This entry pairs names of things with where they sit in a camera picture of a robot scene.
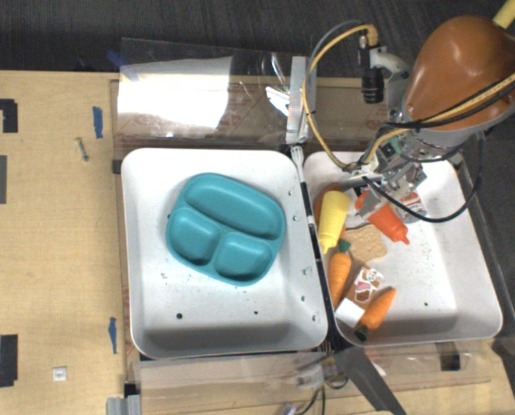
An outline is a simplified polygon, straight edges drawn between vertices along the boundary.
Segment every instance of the teal plate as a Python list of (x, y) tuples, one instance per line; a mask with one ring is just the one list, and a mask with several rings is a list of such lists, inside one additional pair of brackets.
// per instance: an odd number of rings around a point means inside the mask
[(283, 243), (283, 209), (263, 192), (220, 174), (192, 177), (166, 228), (171, 254), (226, 283), (246, 286), (267, 274)]

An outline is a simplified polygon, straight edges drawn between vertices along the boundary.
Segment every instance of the small screw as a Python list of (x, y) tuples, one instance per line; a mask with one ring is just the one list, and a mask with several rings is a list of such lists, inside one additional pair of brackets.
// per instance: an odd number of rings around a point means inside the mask
[(79, 149), (81, 150), (81, 155), (83, 156), (83, 160), (88, 162), (88, 155), (86, 154), (85, 146), (83, 145), (83, 140), (81, 140), (80, 137), (77, 137), (77, 138), (75, 138), (75, 141), (79, 145)]

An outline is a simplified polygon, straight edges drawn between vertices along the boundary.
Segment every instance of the yellow pole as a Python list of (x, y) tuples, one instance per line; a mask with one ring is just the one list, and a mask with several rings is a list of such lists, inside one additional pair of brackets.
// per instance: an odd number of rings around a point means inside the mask
[(493, 18), (499, 26), (507, 29), (515, 20), (515, 0), (507, 0)]

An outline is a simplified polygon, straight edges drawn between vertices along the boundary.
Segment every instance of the wooden table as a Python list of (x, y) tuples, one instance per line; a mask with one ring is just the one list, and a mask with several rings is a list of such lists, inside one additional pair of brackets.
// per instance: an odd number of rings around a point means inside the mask
[[(7, 156), (0, 335), (18, 336), (18, 379), (0, 388), (0, 413), (104, 414), (106, 399), (123, 395), (118, 205), (111, 172), (111, 83), (117, 79), (115, 73), (0, 71), (0, 99), (14, 99), (19, 109), (17, 133), (3, 133), (0, 112), (0, 156)], [(102, 138), (95, 133), (93, 107), (103, 113)], [(421, 414), (515, 413), (500, 358), (488, 346), (483, 354), (489, 382), (397, 392), (402, 406)], [(55, 367), (67, 368), (66, 380), (53, 380)], [(360, 396), (327, 402), (328, 414), (371, 410)], [(213, 413), (272, 414), (278, 405)]]

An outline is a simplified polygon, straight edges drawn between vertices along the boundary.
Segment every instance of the metal leg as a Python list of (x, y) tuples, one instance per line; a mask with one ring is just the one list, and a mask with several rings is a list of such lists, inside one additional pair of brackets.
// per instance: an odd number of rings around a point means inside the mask
[(333, 358), (376, 411), (405, 415), (405, 410), (362, 348), (347, 348), (333, 354)]

